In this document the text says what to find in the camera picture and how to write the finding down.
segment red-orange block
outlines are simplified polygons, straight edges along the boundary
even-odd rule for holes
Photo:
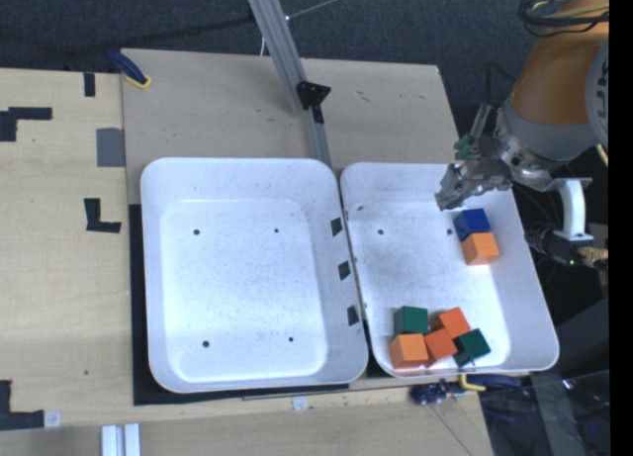
[[[457,338],[471,330],[471,326],[468,324],[462,309],[459,307],[440,314],[437,316],[437,319],[438,327],[446,329],[451,338]]]
[[[426,342],[426,350],[428,351],[428,361],[424,363],[430,366],[440,359],[457,354],[458,349],[453,338],[443,327],[436,329],[424,337]]]
[[[421,333],[399,334],[389,344],[389,353],[395,370],[416,368],[428,361],[426,343]]]
[[[473,232],[462,241],[466,264],[490,264],[498,258],[495,235],[491,232]]]

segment cube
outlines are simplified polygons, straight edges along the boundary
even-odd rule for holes
[[[428,360],[421,333],[399,334],[390,342],[389,353],[395,370],[417,368]]]
[[[394,334],[428,333],[428,311],[417,307],[402,307],[394,314]]]
[[[464,366],[478,357],[485,356],[491,352],[486,339],[479,329],[473,329],[455,338],[457,354],[455,362],[457,366]]]
[[[482,208],[464,210],[453,219],[453,226],[455,226],[460,241],[464,241],[473,232],[488,232],[491,230],[486,212]]]
[[[464,260],[468,265],[490,264],[498,258],[498,247],[491,232],[473,232],[462,241]]]
[[[436,329],[424,337],[426,350],[428,351],[428,361],[424,363],[431,366],[437,361],[457,353],[457,347],[448,331],[444,328]]]
[[[448,331],[451,338],[457,338],[471,330],[464,313],[459,307],[455,307],[437,316],[437,325]]]

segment green block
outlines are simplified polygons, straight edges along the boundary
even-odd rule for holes
[[[457,347],[457,354],[453,357],[455,358],[457,366],[464,366],[473,359],[485,356],[491,352],[486,339],[478,329],[468,331],[455,338],[454,341]]]
[[[402,307],[394,314],[394,333],[428,333],[428,311],[417,307]]]

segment white tray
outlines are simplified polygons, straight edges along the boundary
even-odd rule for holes
[[[342,384],[368,359],[340,197],[311,159],[141,177],[149,365],[177,393]]]
[[[376,360],[401,378],[551,367],[558,339],[511,192],[489,192],[440,212],[434,194],[445,170],[445,164],[358,163],[342,173],[343,206]],[[466,208],[487,213],[500,252],[491,265],[464,262],[452,219]],[[404,305],[427,308],[429,320],[460,307],[492,352],[463,368],[449,357],[428,368],[394,370],[393,314]]]

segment blue block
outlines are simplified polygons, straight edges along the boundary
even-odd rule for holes
[[[491,225],[482,208],[476,210],[464,210],[455,219],[453,225],[460,241],[464,241],[472,232],[488,232]]]

